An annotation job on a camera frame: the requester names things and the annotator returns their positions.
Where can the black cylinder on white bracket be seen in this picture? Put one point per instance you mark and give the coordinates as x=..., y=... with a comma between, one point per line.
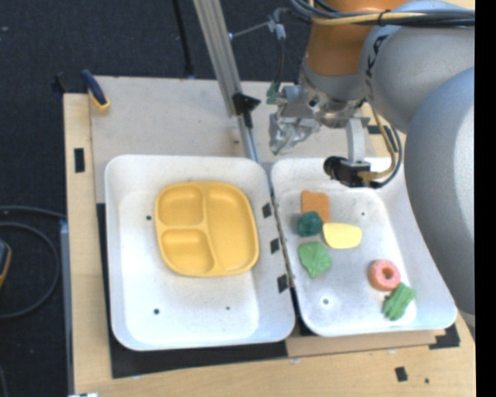
x=353, y=168

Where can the yellow oval slice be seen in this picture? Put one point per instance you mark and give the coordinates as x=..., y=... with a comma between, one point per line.
x=342, y=235

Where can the green bean pods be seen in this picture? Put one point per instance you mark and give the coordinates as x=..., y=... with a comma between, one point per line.
x=398, y=302

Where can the yellow divided plate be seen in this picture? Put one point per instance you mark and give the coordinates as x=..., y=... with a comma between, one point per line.
x=227, y=226

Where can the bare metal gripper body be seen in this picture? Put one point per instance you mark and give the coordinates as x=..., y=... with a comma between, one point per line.
x=310, y=106

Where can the orange bread slice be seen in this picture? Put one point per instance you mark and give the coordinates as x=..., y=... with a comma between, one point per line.
x=316, y=203

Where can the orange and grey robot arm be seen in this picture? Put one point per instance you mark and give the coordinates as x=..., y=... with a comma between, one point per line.
x=421, y=81

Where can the green lettuce leaf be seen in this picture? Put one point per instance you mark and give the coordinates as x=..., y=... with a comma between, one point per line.
x=314, y=259

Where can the pink doughnut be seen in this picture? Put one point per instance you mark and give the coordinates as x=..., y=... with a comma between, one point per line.
x=376, y=281

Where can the white plastic tray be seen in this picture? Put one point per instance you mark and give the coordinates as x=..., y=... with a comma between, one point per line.
x=198, y=304
x=347, y=300

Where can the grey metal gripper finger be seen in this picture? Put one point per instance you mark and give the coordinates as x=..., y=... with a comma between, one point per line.
x=279, y=135
x=301, y=131

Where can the dark green broccoli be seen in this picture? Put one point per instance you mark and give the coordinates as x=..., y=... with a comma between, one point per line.
x=309, y=224

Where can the pale wood board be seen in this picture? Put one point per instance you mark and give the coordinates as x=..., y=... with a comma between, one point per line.
x=165, y=118

